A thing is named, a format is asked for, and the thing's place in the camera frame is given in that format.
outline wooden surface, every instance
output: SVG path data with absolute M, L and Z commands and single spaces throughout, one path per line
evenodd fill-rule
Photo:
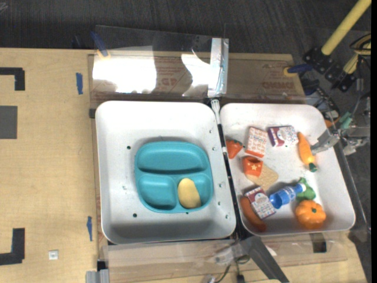
M 18 138 L 0 140 L 0 253 L 10 251 L 12 228 L 25 228 L 25 259 L 0 266 L 0 282 L 85 282 L 85 272 L 96 267 L 88 54 L 92 51 L 0 49 L 0 67 L 22 67 L 26 72 L 25 91 L 14 91 L 13 77 L 0 75 L 0 106 L 18 106 Z M 76 73 L 84 77 L 80 96 Z M 345 261 L 283 270 L 292 282 L 365 282 L 356 249 L 345 242 Z M 49 260 L 48 251 L 55 249 L 59 259 Z M 245 272 L 245 277 L 247 282 L 265 279 L 259 270 Z M 235 282 L 234 275 L 224 282 Z

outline yellow pole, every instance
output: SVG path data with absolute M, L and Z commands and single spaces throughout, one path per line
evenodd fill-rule
M 354 26 L 354 24 L 364 14 L 364 12 L 369 8 L 371 4 L 372 0 L 358 0 L 358 2 L 346 16 L 346 18 L 344 18 L 342 23 L 340 23 L 332 36 L 322 47 L 321 51 L 324 55 L 331 55 L 334 49 L 344 39 L 346 34 L 350 31 L 350 29 Z
M 371 49 L 372 48 L 372 43 L 368 43 L 365 46 L 366 49 Z M 353 74 L 356 71 L 356 66 L 358 64 L 358 58 L 359 54 L 354 54 L 353 57 L 347 62 L 346 65 L 343 67 L 343 71 L 348 74 Z

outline black floor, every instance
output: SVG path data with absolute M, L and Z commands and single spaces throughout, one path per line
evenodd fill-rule
M 9 7 L 0 14 L 0 47 L 71 48 L 74 35 L 88 47 L 90 31 L 109 25 L 230 38 L 231 52 L 303 54 L 325 43 L 357 0 L 0 0 Z M 371 32 L 371 9 L 356 23 L 333 57 L 345 64 L 352 56 L 349 44 Z M 365 88 L 370 74 L 363 70 Z M 316 73 L 321 86 L 330 84 Z M 355 103 L 357 93 L 331 92 L 341 112 Z M 347 160 L 371 225 L 371 148 L 360 147 Z M 371 234 L 356 242 L 371 282 Z

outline blue bottle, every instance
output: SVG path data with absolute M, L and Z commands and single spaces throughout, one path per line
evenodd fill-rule
M 283 205 L 294 201 L 296 195 L 305 190 L 306 186 L 303 183 L 298 183 L 295 186 L 285 186 L 283 189 L 271 194 L 269 199 L 275 209 L 280 209 Z

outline teal divided plate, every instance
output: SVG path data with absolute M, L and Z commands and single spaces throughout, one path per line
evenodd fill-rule
M 201 207 L 186 209 L 178 199 L 178 184 L 189 178 L 199 192 Z M 212 199 L 213 179 L 206 152 L 184 141 L 157 141 L 143 145 L 135 157 L 135 179 L 144 206 L 160 213 L 194 212 Z

